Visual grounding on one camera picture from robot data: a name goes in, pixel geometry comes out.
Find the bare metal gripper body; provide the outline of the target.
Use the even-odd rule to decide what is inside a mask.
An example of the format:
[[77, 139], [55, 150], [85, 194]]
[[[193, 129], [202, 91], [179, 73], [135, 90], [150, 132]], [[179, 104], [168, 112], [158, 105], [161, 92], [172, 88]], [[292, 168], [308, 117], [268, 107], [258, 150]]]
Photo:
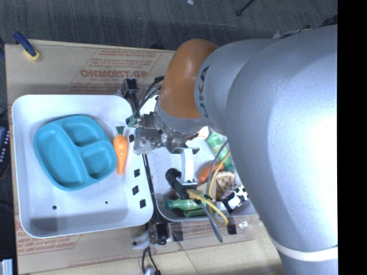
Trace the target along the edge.
[[181, 131], [167, 125], [158, 112], [144, 114], [135, 123], [135, 139], [160, 138], [162, 147], [171, 154], [180, 154], [188, 146], [186, 142], [197, 137], [200, 129], [189, 127], [188, 131]]

